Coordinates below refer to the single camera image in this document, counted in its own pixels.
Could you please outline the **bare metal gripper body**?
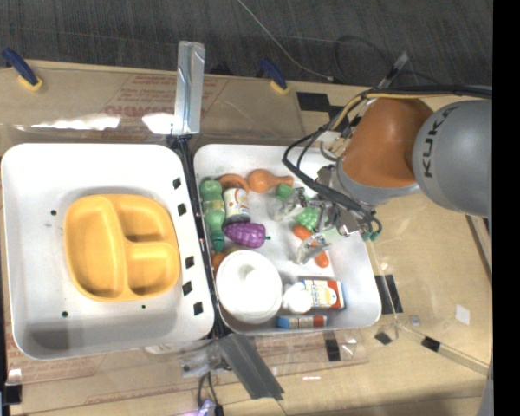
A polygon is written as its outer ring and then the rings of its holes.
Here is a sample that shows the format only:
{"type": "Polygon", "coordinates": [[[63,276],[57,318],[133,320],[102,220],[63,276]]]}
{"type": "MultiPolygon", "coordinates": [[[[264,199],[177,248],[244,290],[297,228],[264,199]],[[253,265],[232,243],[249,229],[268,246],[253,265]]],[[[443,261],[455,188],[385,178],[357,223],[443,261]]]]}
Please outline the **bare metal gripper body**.
{"type": "Polygon", "coordinates": [[[326,165],[319,169],[308,187],[314,196],[308,205],[319,210],[316,232],[335,229],[348,236],[376,237],[376,187],[350,177],[344,165],[326,165]]]}

